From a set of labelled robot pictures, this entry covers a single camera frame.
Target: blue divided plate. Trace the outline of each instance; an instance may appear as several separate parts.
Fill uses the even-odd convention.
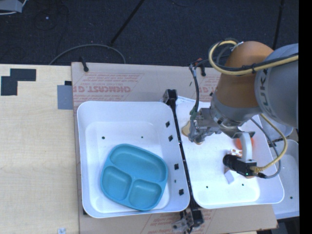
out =
[[[161,200],[167,178],[168,168],[161,157],[137,146],[120,144],[109,153],[100,184],[112,201],[148,211]]]

